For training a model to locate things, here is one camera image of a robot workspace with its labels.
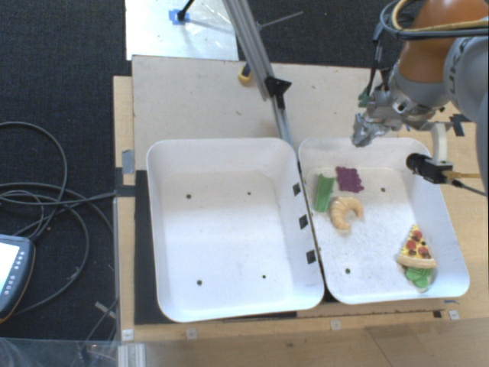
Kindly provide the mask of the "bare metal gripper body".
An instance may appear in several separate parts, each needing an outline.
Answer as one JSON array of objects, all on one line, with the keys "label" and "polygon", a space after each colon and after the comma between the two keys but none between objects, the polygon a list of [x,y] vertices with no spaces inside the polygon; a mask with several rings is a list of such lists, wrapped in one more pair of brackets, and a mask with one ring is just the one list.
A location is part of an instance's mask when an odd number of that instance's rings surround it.
[{"label": "bare metal gripper body", "polygon": [[415,103],[403,92],[375,89],[365,90],[358,97],[358,106],[364,112],[358,116],[358,125],[366,132],[399,131],[403,125],[421,129],[436,113],[436,109]]}]

